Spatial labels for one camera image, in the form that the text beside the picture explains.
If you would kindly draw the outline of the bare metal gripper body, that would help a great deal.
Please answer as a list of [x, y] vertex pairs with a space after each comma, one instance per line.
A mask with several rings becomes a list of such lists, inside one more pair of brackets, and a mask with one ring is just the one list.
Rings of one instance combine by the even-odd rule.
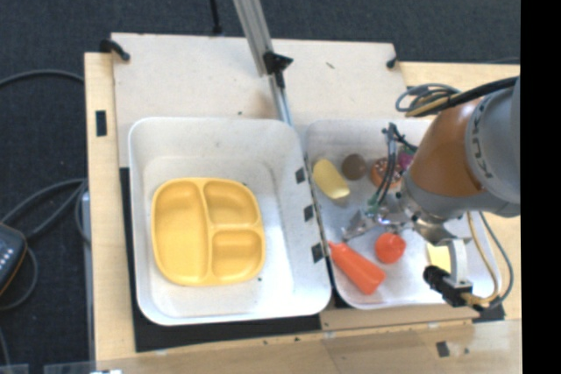
[[407, 191], [386, 193], [376, 201], [375, 221], [396, 231], [411, 229], [431, 244], [447, 244], [451, 232], [444, 224], [446, 220], [430, 213], [418, 205]]

